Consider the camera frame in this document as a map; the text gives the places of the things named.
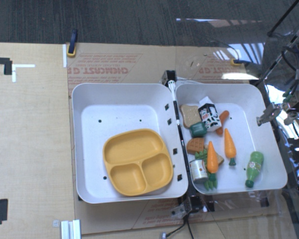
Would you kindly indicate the brown waffle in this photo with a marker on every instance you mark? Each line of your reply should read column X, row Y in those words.
column 195, row 146

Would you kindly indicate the white small can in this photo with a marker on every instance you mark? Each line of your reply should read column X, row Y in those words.
column 198, row 170

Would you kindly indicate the orange sausage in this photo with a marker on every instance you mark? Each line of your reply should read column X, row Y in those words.
column 224, row 115

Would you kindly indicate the green bell pepper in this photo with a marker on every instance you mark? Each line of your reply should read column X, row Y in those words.
column 198, row 129

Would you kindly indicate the brown bread slice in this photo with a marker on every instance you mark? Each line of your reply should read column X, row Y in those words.
column 220, row 159
column 190, row 114

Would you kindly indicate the brown cardboard board red print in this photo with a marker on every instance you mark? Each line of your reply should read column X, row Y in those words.
column 119, row 63

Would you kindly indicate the black and white milk carton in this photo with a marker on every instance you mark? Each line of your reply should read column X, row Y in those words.
column 210, row 117

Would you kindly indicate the thin black and white rod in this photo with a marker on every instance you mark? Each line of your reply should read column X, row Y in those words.
column 175, row 106

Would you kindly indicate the orange carrot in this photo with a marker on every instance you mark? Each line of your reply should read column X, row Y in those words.
column 212, row 158
column 229, row 144

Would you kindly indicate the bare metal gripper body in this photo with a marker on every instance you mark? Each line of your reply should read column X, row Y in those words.
column 290, row 106

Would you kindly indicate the green plastic bottle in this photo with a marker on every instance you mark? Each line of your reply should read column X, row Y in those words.
column 254, row 167

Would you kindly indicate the white plastic tray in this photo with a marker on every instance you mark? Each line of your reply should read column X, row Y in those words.
column 249, row 138
column 119, row 113

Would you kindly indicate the green leafy vegetable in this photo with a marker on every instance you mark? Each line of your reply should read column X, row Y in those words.
column 200, row 155

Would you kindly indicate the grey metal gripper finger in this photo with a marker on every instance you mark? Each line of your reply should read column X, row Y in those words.
column 262, row 119
column 272, row 107

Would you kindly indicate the yellow divided plate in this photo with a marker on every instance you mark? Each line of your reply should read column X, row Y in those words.
column 134, row 146

